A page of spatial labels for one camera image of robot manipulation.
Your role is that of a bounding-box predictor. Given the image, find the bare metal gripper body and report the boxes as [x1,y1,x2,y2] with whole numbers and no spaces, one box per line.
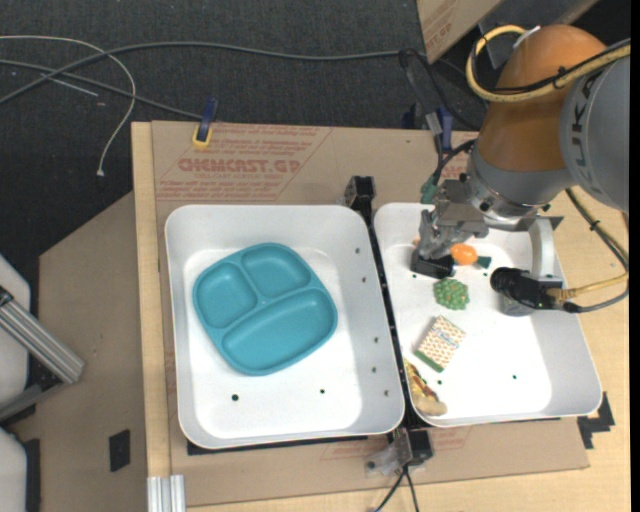
[432,178,544,239]

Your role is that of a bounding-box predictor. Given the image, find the white plastic tray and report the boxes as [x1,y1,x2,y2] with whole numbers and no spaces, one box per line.
[164,203,406,450]
[372,201,604,429]

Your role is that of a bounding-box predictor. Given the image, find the black rectangular block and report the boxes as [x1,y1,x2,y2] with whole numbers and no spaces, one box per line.
[410,253,456,280]

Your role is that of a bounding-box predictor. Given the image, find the brown cardboard board, red print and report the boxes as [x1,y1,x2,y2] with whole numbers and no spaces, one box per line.
[149,119,592,507]

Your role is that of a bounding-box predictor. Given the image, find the black cylinder on white bracket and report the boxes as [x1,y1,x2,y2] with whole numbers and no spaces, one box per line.
[489,214,565,312]

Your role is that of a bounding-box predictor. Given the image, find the patterned small carton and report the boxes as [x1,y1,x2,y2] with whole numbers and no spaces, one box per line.
[412,314,468,374]

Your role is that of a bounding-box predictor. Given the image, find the orange carrot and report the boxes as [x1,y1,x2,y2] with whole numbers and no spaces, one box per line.
[449,242,493,268]

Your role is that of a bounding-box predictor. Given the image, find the pizza slice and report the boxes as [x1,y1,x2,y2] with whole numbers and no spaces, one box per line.
[403,356,448,418]

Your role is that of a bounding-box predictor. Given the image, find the blue divided plate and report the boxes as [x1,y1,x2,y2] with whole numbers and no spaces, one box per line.
[192,242,340,378]

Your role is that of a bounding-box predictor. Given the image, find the green grapes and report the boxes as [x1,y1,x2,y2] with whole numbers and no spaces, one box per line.
[432,277,472,312]

